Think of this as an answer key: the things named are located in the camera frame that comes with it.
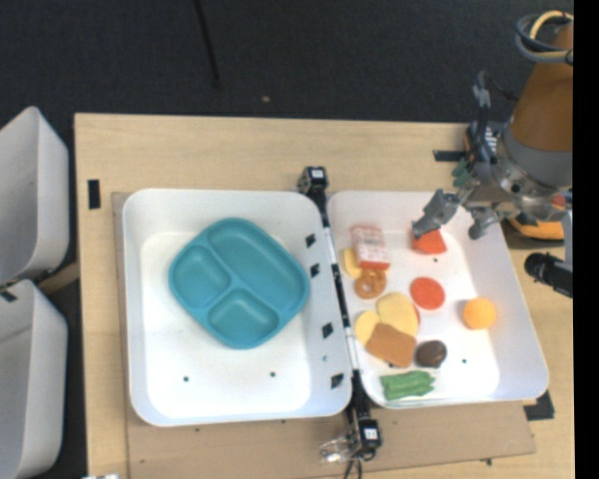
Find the white plastic box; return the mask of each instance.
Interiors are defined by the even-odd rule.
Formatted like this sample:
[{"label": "white plastic box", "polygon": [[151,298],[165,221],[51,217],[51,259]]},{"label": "white plastic box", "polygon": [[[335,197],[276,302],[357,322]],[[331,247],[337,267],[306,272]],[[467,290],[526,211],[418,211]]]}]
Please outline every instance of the white plastic box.
[{"label": "white plastic box", "polygon": [[[501,229],[495,226],[473,241],[469,215],[460,211],[443,231],[444,256],[414,256],[409,250],[410,224],[431,195],[335,194],[328,204],[331,241],[316,206],[297,193],[155,189],[131,194],[120,220],[128,380],[136,412],[159,426],[331,415],[350,400],[354,364],[370,398],[388,408],[541,395],[547,368]],[[213,339],[168,288],[169,265],[179,250],[229,217],[252,221],[306,271],[319,271],[299,315],[269,342],[246,351]],[[400,370],[370,356],[351,332],[346,342],[330,265],[350,246],[350,228],[360,224],[385,232],[392,259],[385,292],[407,292],[412,278],[427,273],[444,282],[446,307],[422,315],[419,337],[445,339],[449,353],[433,371],[435,390],[423,398],[386,402],[378,379]],[[345,273],[342,282],[354,323],[374,300],[356,297]],[[491,297],[499,309],[490,330],[475,332],[461,324],[459,308],[475,295]]]},{"label": "white plastic box", "polygon": [[68,166],[37,108],[0,130],[0,479],[48,470],[62,443],[68,326],[32,279],[67,251]]}]

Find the table surface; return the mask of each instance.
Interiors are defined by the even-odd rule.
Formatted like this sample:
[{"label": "table surface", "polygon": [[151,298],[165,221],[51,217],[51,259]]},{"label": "table surface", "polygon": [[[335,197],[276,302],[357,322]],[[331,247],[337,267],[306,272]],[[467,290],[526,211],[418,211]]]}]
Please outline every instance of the table surface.
[{"label": "table surface", "polygon": [[[131,479],[189,477],[193,462],[197,477],[219,477],[237,463],[260,477],[340,476],[343,470],[318,464],[312,448],[336,434],[338,418],[217,425],[200,431],[153,428],[135,416],[125,388],[115,194],[142,188],[291,190],[306,166],[326,167],[333,193],[450,191],[454,164],[436,162],[433,151],[460,150],[464,129],[463,124],[76,115],[89,473]],[[95,207],[94,181],[100,196]],[[574,477],[572,300],[533,282],[523,272],[531,250],[527,241],[515,234],[507,238],[550,372],[554,419],[527,423],[517,402],[426,408],[410,415],[376,410],[373,415],[380,419],[386,441],[393,443],[364,464],[364,477]],[[549,250],[563,256],[561,246]],[[435,449],[435,442],[426,438],[417,440],[412,429],[419,426],[432,427],[423,431],[438,438],[444,449]],[[192,435],[197,443],[191,443]],[[491,464],[480,461],[491,457],[497,458]]]}]

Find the teal divided plate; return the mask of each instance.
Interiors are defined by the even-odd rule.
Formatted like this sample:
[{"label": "teal divided plate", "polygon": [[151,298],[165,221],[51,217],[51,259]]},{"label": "teal divided plate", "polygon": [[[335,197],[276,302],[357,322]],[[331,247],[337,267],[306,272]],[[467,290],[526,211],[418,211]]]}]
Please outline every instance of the teal divided plate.
[{"label": "teal divided plate", "polygon": [[223,219],[175,257],[169,287],[180,305],[227,346],[248,349],[276,335],[305,305],[308,277],[255,224]]}]

